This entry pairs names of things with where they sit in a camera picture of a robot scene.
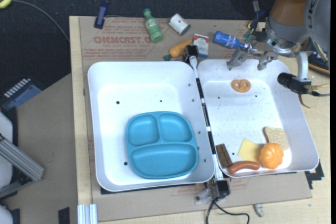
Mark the orange pumpkin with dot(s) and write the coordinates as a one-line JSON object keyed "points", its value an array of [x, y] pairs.
{"points": [[271, 156]]}

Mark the blue plastic bottle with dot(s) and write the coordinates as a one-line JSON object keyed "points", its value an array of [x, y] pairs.
{"points": [[227, 39]]}

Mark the brown cardboard board red print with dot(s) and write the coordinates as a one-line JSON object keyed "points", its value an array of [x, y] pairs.
{"points": [[126, 42]]}

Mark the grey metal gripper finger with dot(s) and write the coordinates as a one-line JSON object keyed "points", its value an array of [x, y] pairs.
{"points": [[237, 57], [266, 59]]}

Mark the yellow cheese slice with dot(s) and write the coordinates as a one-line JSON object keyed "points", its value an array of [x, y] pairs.
{"points": [[248, 150]]}

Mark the thin black and white rod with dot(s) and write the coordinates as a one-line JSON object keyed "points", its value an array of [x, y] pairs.
{"points": [[204, 110]]}

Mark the orange carrot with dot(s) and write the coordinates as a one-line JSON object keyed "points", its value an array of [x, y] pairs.
{"points": [[178, 49]]}

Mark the black cylinder on white bracket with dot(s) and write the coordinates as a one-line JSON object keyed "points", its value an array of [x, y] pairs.
{"points": [[291, 81]]}

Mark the orange-brown sausage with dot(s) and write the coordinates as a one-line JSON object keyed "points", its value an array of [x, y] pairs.
{"points": [[242, 166]]}

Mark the brown chocolate bar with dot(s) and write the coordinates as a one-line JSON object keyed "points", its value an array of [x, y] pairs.
{"points": [[223, 155]]}

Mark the pale bread slice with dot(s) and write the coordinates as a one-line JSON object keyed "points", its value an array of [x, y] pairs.
{"points": [[277, 135]]}

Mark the green plastic bottle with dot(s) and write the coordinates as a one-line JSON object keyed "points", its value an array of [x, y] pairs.
{"points": [[153, 27]]}

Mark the orange pretzel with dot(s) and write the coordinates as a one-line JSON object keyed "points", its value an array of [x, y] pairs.
{"points": [[234, 87]]}

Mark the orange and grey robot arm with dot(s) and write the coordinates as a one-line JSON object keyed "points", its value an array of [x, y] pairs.
{"points": [[294, 8]]}

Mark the white plastic tray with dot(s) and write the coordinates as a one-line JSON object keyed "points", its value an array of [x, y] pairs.
{"points": [[139, 81], [241, 112]]}

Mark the white and orange carton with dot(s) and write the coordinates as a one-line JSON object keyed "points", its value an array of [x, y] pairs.
{"points": [[201, 46]]}

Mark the white can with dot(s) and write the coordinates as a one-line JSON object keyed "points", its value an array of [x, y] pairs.
{"points": [[178, 23]]}

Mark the blue divided plate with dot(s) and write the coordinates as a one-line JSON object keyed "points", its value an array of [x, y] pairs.
{"points": [[162, 157]]}

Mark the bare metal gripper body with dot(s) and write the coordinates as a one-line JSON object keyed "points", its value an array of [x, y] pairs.
{"points": [[282, 50]]}

